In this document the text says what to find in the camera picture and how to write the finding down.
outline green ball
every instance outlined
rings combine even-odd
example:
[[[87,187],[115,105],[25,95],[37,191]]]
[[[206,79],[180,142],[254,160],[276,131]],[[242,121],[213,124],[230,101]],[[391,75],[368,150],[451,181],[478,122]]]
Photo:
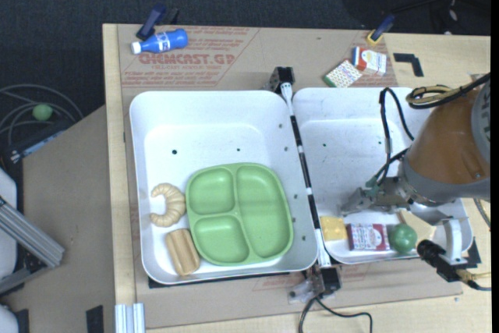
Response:
[[[37,121],[47,121],[52,117],[52,112],[54,110],[49,105],[35,105],[32,114]]]
[[[398,224],[388,233],[390,246],[399,253],[408,253],[416,247],[418,235],[407,224]]]

